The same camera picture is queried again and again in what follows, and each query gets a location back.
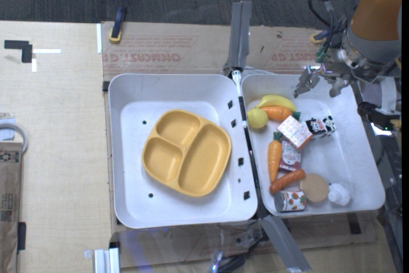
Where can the brown cardboard board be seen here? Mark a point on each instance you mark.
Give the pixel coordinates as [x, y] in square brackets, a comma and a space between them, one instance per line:
[166, 48]

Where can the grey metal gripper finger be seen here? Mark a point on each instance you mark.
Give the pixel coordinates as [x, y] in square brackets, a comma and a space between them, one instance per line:
[338, 87]
[306, 81]

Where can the orange carrot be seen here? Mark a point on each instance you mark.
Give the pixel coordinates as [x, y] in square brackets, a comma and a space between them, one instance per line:
[274, 156]
[277, 112]

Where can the brown paper bag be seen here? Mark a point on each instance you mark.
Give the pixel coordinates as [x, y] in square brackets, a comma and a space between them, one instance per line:
[9, 201]

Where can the round tan biscuit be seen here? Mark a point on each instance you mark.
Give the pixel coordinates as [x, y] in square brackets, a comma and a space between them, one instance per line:
[314, 188]

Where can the yellow banana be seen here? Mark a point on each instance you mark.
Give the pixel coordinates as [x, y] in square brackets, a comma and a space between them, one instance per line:
[278, 100]

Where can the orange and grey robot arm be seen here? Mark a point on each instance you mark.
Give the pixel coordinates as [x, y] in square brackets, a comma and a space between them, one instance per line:
[378, 6]

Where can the white plastic tray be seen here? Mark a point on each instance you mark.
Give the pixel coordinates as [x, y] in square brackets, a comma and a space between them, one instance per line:
[134, 188]
[351, 153]

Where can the pink and white carton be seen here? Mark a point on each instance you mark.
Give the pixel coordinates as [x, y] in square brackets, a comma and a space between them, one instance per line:
[294, 131]

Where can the red and pink packet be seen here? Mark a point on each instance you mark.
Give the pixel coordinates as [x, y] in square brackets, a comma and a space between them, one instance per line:
[290, 158]

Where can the black and white cow carton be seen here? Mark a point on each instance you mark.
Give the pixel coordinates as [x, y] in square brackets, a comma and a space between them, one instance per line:
[321, 126]

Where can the black cylinder on white bracket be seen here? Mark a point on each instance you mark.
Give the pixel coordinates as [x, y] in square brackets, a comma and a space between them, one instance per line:
[385, 99]

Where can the orange sausage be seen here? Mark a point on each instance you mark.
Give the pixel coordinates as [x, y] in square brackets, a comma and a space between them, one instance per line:
[287, 180]

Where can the yellow lemon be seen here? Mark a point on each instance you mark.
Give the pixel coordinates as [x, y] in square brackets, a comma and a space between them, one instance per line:
[257, 118]

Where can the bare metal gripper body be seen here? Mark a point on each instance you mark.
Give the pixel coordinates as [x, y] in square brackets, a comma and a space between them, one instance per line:
[351, 61]

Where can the white tape roll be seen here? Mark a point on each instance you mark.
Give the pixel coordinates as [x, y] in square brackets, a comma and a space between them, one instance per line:
[22, 132]

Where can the small can with tomato print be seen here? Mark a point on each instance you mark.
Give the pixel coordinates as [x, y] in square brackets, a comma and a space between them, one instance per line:
[290, 200]

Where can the yellow divided plate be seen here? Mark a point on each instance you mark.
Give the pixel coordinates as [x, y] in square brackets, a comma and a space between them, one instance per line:
[204, 156]

